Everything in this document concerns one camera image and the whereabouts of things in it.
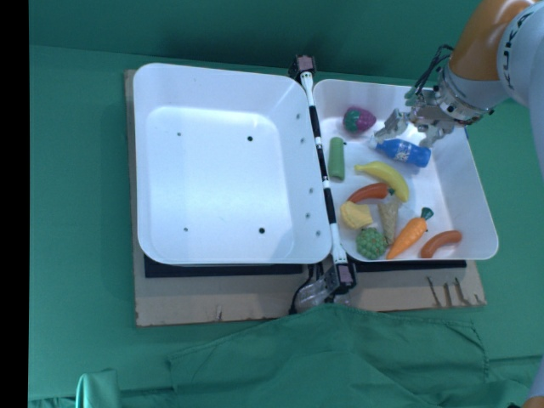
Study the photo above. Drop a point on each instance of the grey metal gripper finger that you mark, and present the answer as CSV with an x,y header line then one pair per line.
x,y
437,134
393,126

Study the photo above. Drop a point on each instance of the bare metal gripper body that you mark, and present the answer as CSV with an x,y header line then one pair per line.
x,y
438,113

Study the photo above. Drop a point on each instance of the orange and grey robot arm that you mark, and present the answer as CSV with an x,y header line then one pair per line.
x,y
484,36

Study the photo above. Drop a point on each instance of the blue plastic bottle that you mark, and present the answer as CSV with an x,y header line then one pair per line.
x,y
404,151

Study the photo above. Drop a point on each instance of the pink toy strawberry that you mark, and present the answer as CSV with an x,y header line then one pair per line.
x,y
360,120

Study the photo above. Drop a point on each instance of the yellow banana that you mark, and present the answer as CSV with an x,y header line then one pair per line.
x,y
389,175

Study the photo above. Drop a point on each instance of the white plastic tray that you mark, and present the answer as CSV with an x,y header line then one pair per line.
x,y
450,194
221,177

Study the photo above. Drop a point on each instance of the green toy cucumber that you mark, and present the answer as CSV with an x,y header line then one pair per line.
x,y
336,160

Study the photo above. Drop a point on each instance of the red-orange toy chili pepper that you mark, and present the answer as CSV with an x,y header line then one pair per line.
x,y
370,192

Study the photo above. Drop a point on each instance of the black and white thin rod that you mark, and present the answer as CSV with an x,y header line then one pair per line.
x,y
324,172

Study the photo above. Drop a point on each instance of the beige toy ice cream cone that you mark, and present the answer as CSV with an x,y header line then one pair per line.
x,y
388,221

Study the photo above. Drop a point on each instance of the orange carrot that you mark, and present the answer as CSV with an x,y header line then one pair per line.
x,y
410,234

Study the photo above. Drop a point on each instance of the orange sausage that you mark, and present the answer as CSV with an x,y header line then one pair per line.
x,y
442,243

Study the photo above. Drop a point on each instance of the green toy grapes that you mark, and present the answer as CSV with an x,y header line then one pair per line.
x,y
371,243

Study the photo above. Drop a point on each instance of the green cloth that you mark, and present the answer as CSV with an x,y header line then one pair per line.
x,y
340,355

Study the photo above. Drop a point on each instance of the brown cardboard board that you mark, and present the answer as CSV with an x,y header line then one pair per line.
x,y
212,296

